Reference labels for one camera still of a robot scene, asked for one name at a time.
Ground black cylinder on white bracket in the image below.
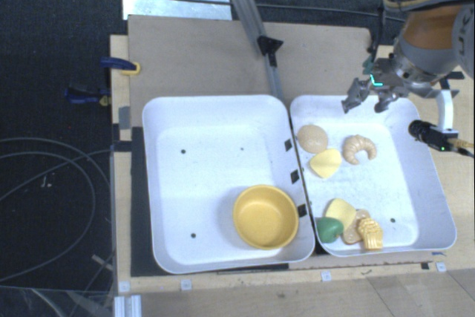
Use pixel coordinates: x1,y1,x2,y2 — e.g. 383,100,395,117
407,88,461,153

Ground white plastic tray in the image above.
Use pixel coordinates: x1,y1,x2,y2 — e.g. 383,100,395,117
289,94,458,258
142,94,316,275

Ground yellow bowl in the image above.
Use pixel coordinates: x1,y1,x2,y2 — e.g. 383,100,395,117
232,184,300,251

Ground yellow chip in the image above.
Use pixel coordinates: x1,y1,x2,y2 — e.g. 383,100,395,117
324,197,358,231
309,148,343,180

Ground yellow toy fries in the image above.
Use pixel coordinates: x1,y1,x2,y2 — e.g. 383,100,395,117
356,217,384,251

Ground brown cardboard board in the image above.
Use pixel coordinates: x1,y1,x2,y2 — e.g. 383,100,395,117
126,14,435,270

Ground green toy vegetable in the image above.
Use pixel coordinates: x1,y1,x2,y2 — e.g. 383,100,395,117
315,217,344,244

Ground beige croissant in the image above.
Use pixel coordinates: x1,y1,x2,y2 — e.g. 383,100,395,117
341,134,378,166

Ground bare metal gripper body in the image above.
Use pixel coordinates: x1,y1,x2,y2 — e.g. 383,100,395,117
367,57,445,99

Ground beige round bun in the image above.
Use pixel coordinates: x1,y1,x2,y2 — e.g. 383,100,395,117
296,124,330,154

